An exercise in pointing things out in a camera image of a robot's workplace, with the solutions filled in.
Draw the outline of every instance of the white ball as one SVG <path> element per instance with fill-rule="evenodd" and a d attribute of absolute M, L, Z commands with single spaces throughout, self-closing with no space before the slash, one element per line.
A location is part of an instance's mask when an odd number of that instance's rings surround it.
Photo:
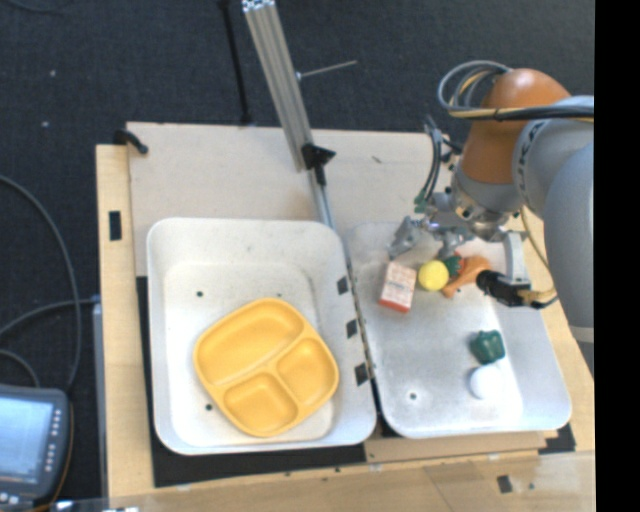
<path fill-rule="evenodd" d="M 502 393 L 502 372 L 493 364 L 476 368 L 469 379 L 471 393 L 480 400 L 496 398 Z"/>

